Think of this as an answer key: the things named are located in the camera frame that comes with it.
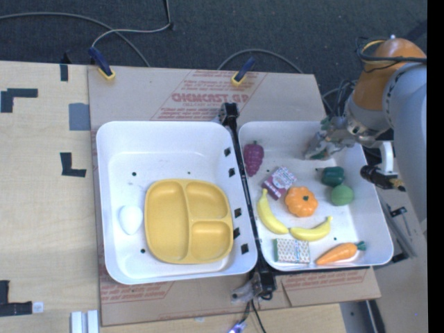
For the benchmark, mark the thin black rod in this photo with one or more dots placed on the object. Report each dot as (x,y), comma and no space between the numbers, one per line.
(247,193)

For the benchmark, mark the white plastic tray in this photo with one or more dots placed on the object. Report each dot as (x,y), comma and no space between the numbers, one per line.
(360,231)
(166,151)

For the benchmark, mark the pink and white carton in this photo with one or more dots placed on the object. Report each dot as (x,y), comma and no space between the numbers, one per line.
(279,182)

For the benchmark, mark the orange pumpkin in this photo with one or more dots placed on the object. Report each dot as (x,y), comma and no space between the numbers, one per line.
(301,202)

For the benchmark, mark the green bell pepper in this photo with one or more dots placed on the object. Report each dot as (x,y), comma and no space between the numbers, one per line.
(333,176)

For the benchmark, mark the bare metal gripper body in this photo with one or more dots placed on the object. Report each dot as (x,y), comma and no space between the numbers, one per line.
(343,130)

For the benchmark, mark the brown cardboard board red print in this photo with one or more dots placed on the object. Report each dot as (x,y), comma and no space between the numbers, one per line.
(138,95)

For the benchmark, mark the black cylinder on white bracket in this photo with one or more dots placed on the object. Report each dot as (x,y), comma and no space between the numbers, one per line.
(378,177)

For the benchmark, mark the white patterned packet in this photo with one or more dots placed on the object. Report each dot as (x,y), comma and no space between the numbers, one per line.
(293,251)

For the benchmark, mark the orange carrot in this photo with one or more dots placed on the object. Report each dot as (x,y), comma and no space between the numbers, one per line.
(338,253)

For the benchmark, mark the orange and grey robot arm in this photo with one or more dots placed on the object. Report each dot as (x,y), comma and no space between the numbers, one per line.
(406,95)

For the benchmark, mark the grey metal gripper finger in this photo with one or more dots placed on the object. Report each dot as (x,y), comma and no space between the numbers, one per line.
(311,146)
(326,149)

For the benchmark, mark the green round fruit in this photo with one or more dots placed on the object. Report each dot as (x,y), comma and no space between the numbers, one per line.
(342,195)

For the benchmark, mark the yellow banana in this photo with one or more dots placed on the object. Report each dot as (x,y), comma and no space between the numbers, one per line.
(310,234)
(268,217)

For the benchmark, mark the yellow divided plate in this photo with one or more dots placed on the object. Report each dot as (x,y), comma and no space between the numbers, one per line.
(166,220)

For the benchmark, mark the white egg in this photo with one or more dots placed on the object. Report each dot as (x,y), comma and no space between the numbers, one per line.
(130,219)

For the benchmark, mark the purple grapes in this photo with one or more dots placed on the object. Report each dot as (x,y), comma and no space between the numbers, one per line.
(253,158)

